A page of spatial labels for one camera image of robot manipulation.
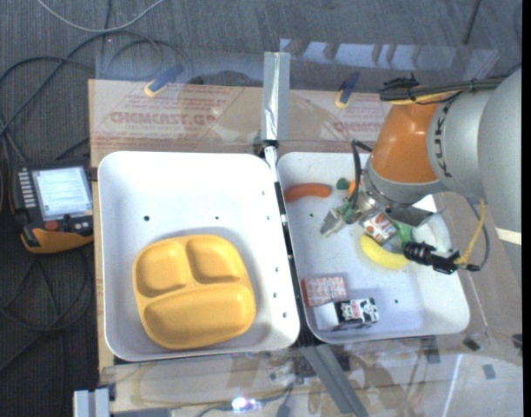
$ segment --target white plastic tray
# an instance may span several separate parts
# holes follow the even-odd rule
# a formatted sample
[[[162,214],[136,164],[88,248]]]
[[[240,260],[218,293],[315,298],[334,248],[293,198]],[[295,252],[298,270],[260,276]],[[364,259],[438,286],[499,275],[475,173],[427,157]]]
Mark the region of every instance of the white plastic tray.
[[[366,159],[362,156],[362,165]],[[335,187],[341,177],[354,179],[350,153],[288,153],[279,160],[278,171],[283,190],[304,182]],[[370,328],[320,331],[311,309],[306,309],[309,328],[317,338],[343,344],[461,332],[469,323],[469,307],[457,273],[440,274],[415,263],[398,271],[379,266],[363,253],[359,244],[363,230],[357,224],[329,237],[321,235],[323,218],[341,205],[345,195],[334,189],[328,198],[304,197],[286,205],[298,277],[345,274],[349,296],[374,297],[380,320]],[[431,197],[423,203],[424,208],[435,206]],[[423,240],[434,243],[429,228],[422,226],[422,233]]]
[[[103,159],[98,181],[105,338],[117,357],[149,361],[294,343],[300,322],[273,178],[264,161],[240,154],[121,151]],[[171,351],[143,329],[132,263],[152,242],[195,233],[221,235],[236,246],[256,296],[256,318],[233,340]]]

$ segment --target display screen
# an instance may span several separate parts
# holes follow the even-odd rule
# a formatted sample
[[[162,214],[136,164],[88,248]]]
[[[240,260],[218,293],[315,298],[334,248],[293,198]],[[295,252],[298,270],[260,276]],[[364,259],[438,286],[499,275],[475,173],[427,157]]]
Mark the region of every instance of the display screen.
[[[83,167],[33,170],[31,175],[45,221],[64,215],[92,215],[93,202]]]

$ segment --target yellow divided plate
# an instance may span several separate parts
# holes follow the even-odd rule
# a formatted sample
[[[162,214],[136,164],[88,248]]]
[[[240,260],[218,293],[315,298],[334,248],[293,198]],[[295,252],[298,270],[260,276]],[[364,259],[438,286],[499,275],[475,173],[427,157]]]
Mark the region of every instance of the yellow divided plate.
[[[174,350],[230,340],[256,317],[256,299],[242,257],[218,235],[169,238],[134,261],[134,292],[143,327]]]

